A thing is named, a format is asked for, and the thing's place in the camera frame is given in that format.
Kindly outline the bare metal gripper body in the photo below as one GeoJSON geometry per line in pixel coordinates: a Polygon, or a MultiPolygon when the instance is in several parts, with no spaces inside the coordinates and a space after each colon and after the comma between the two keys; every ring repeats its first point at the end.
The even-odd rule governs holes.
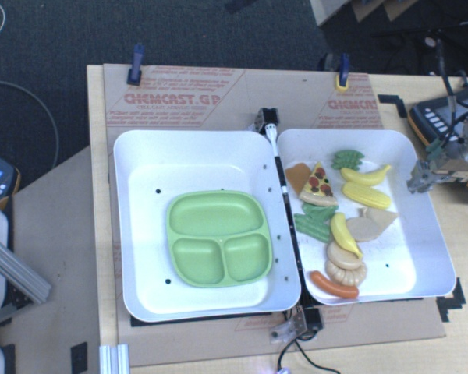
{"type": "Polygon", "coordinates": [[[431,171],[435,176],[435,183],[467,183],[468,159],[466,158],[436,158],[431,162],[431,171]]]}

